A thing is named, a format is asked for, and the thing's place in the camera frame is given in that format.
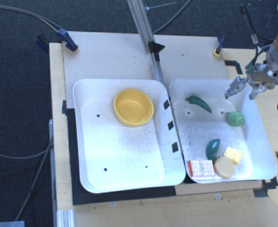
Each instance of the green chili pepper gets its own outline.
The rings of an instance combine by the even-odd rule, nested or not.
[[[228,114],[228,123],[231,126],[237,127],[244,123],[244,115],[239,112],[230,112]]]
[[[190,104],[198,105],[198,106],[204,108],[205,110],[207,110],[208,112],[212,113],[211,108],[201,98],[199,98],[197,96],[191,96],[191,97],[186,98],[186,100],[189,101]]]
[[[213,162],[216,159],[216,155],[219,150],[220,139],[214,139],[209,141],[206,148],[206,156],[208,160],[212,160]]]

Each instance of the yellow bowl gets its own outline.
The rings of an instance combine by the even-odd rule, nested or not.
[[[117,119],[129,127],[146,124],[154,112],[151,99],[136,89],[119,92],[114,100],[114,109]]]

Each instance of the yellow block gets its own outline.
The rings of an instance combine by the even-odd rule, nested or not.
[[[223,156],[231,159],[231,161],[233,162],[234,165],[238,165],[239,162],[241,161],[243,153],[239,150],[236,150],[234,148],[231,148],[229,146],[227,146]]]

